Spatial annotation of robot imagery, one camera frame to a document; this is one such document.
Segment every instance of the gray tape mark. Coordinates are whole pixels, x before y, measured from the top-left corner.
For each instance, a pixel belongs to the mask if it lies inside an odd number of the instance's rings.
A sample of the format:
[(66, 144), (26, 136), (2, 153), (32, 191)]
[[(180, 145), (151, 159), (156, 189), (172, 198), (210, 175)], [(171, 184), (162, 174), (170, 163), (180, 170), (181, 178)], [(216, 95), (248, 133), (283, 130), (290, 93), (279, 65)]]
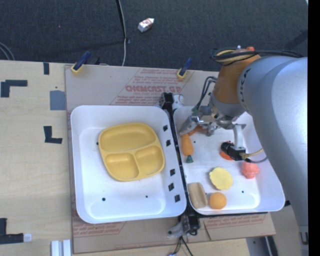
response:
[(44, 75), (50, 74), (49, 63), (47, 63), (47, 62), (43, 63), (43, 74)]
[(64, 91), (50, 91), (50, 110), (66, 110), (66, 95)]

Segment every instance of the pink toy food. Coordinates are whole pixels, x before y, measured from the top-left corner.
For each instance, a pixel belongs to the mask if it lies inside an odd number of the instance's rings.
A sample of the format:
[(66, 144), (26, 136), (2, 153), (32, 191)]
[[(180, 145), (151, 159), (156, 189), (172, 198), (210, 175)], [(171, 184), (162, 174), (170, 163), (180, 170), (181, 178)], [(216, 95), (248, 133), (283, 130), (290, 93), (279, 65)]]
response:
[(259, 167), (256, 163), (246, 162), (246, 161), (243, 162), (241, 167), (241, 173), (247, 179), (253, 179), (258, 172), (259, 172)]

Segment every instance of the cardboard sheet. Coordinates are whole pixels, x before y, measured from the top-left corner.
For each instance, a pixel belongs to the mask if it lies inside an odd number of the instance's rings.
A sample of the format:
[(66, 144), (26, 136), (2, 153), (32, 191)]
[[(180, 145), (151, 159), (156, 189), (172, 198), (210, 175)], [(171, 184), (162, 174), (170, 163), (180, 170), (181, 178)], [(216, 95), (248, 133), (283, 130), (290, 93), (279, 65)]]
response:
[[(85, 65), (74, 74), (65, 66), (65, 93), (68, 124), (69, 166), (72, 198), (73, 253), (175, 245), (176, 238), (167, 229), (178, 223), (177, 217), (89, 224), (77, 214), (73, 176), (70, 115), (81, 105), (156, 105), (163, 92), (182, 94), (186, 106), (194, 106), (208, 76), (217, 72), (188, 70), (178, 80), (174, 69)], [(196, 236), (189, 243), (274, 235), (269, 213), (201, 218)]]

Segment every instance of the gray robot arm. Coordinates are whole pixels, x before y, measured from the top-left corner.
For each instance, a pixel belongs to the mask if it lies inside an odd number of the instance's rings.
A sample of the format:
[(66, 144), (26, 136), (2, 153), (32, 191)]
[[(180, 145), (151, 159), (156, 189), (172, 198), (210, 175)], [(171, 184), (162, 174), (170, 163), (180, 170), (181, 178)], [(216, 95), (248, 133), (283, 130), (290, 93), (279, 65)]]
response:
[(241, 73), (237, 95), (288, 197), (309, 255), (308, 58), (262, 57)]

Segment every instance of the white cable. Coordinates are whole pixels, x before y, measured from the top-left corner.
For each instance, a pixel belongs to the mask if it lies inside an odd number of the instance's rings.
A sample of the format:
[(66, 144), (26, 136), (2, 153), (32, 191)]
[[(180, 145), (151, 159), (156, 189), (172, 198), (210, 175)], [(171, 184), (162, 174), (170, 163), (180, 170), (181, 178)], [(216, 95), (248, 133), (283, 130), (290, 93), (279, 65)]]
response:
[(271, 247), (270, 247), (270, 243), (269, 243), (268, 237), (265, 236), (264, 239), (265, 239), (266, 247), (268, 248), (268, 253), (269, 253), (269, 255), (270, 255), (270, 256), (273, 256), (273, 253), (272, 253), (272, 250), (271, 250)]
[(12, 53), (12, 51), (5, 44), (3, 44), (2, 42), (0, 42), (0, 50), (3, 52), (3, 54), (5, 55), (5, 57), (8, 60), (12, 60), (12, 61), (16, 60), (14, 54)]
[(120, 7), (120, 11), (121, 11), (121, 16), (122, 16), (122, 22), (123, 22), (123, 32), (124, 32), (124, 43), (123, 43), (123, 62), (122, 62), (122, 67), (125, 65), (125, 61), (126, 61), (126, 41), (127, 41), (127, 32), (126, 32), (126, 22), (125, 22), (125, 17), (124, 17), (124, 13), (122, 11), (122, 6), (121, 6), (121, 2), (120, 0), (118, 0), (119, 2), (119, 7)]

